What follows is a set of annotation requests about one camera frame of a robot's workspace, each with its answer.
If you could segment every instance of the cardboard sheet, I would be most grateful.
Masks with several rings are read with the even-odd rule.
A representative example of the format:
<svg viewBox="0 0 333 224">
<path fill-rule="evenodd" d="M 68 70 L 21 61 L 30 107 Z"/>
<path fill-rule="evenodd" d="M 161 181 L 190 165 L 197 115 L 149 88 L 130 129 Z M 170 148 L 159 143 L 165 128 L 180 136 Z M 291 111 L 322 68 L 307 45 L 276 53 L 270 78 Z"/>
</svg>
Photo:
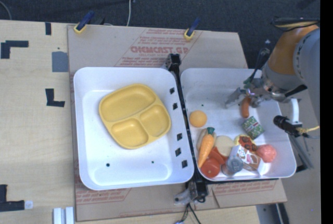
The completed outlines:
<svg viewBox="0 0 333 224">
<path fill-rule="evenodd" d="M 73 76 L 83 67 L 162 67 L 169 53 L 181 56 L 181 72 L 187 68 L 246 68 L 237 33 L 196 31 L 193 39 L 185 30 L 88 26 L 76 34 L 68 25 L 68 54 L 71 88 L 73 152 L 75 163 L 76 220 L 98 220 L 183 212 L 173 195 L 185 184 L 149 186 L 108 191 L 85 187 L 78 171 Z M 209 185 L 205 203 L 196 210 L 218 209 L 285 202 L 280 180 Z"/>
</svg>

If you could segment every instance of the toy carrot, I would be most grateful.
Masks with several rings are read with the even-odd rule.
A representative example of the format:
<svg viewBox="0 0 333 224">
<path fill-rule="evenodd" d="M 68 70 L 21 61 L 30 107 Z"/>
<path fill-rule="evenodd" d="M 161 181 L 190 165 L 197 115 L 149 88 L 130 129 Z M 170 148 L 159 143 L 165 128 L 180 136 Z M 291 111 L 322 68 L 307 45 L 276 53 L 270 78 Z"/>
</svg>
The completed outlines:
<svg viewBox="0 0 333 224">
<path fill-rule="evenodd" d="M 198 158 L 198 167 L 201 168 L 203 163 L 206 161 L 210 151 L 214 147 L 215 138 L 214 138 L 214 128 L 208 127 L 207 133 L 203 136 L 202 142 L 200 145 L 199 158 Z"/>
</svg>

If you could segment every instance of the toy food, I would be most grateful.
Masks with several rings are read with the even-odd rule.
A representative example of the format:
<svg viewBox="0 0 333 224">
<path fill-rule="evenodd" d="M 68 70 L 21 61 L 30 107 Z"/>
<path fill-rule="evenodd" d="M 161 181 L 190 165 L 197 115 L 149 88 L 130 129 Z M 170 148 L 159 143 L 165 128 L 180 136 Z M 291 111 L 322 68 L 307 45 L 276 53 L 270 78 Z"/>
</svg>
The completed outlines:
<svg viewBox="0 0 333 224">
<path fill-rule="evenodd" d="M 221 166 L 221 171 L 226 176 L 233 176 L 243 169 L 244 163 L 237 155 L 232 155 L 228 158 L 227 162 Z"/>
<path fill-rule="evenodd" d="M 241 126 L 246 131 L 246 133 L 251 136 L 252 139 L 257 138 L 260 134 L 264 132 L 263 127 L 253 116 L 245 120 Z"/>
<path fill-rule="evenodd" d="M 202 137 L 200 150 L 199 150 L 199 158 L 198 158 L 198 167 L 201 168 L 205 160 L 207 159 L 210 151 L 214 147 L 215 138 L 213 136 L 214 128 L 208 127 L 206 128 L 206 133 Z"/>
<path fill-rule="evenodd" d="M 205 128 L 201 131 L 201 133 L 199 135 L 199 139 L 198 139 L 197 145 L 196 145 L 198 151 L 200 151 L 202 138 L 206 133 L 207 133 L 207 129 Z M 214 137 L 214 144 L 215 144 L 215 141 L 216 141 L 216 133 L 215 132 L 213 132 L 213 137 Z"/>
<path fill-rule="evenodd" d="M 235 146 L 234 141 L 225 135 L 220 135 L 216 137 L 215 146 L 218 152 L 224 157 L 226 160 L 230 155 L 231 149 Z"/>
<path fill-rule="evenodd" d="M 206 177 L 214 178 L 220 173 L 221 165 L 215 158 L 207 158 L 200 170 Z"/>
<path fill-rule="evenodd" d="M 245 149 L 241 145 L 233 147 L 231 155 L 236 155 L 242 160 L 244 169 L 257 171 L 261 175 L 265 172 L 264 161 L 259 156 Z"/>
<path fill-rule="evenodd" d="M 225 163 L 224 157 L 219 153 L 216 146 L 210 151 L 208 158 L 214 158 L 220 165 Z"/>
<path fill-rule="evenodd" d="M 248 96 L 246 96 L 241 101 L 241 104 L 240 104 L 240 114 L 244 118 L 248 118 L 250 116 L 250 113 L 249 113 L 250 102 L 251 102 L 251 98 L 248 97 Z"/>
<path fill-rule="evenodd" d="M 256 153 L 266 163 L 272 162 L 276 157 L 276 149 L 270 144 L 263 144 L 258 146 Z"/>
<path fill-rule="evenodd" d="M 253 139 L 246 134 L 240 134 L 239 136 L 235 137 L 234 143 L 235 145 L 241 145 L 245 149 L 252 152 L 255 152 L 258 148 Z"/>
<path fill-rule="evenodd" d="M 189 122 L 192 126 L 201 128 L 207 122 L 207 115 L 200 110 L 195 110 L 189 115 Z"/>
</svg>

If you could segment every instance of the yellow divided plate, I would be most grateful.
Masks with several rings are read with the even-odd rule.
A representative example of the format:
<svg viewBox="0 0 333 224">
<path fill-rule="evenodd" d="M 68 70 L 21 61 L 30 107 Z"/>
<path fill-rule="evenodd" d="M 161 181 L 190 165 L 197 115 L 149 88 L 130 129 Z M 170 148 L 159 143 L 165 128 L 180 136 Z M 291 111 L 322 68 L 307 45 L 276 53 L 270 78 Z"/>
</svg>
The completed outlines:
<svg viewBox="0 0 333 224">
<path fill-rule="evenodd" d="M 165 135 L 171 127 L 167 109 L 144 84 L 132 84 L 102 98 L 99 115 L 114 140 L 136 149 Z"/>
</svg>

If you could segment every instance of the orange ball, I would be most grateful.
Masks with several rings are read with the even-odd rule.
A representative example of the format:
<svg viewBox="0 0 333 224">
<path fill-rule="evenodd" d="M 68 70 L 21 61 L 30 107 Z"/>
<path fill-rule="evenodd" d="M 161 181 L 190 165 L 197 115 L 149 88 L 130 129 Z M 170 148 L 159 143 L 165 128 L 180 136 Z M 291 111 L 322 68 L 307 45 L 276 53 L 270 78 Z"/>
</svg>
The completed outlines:
<svg viewBox="0 0 333 224">
<path fill-rule="evenodd" d="M 189 115 L 189 122 L 192 126 L 201 128 L 207 122 L 207 115 L 201 110 L 195 110 Z"/>
</svg>

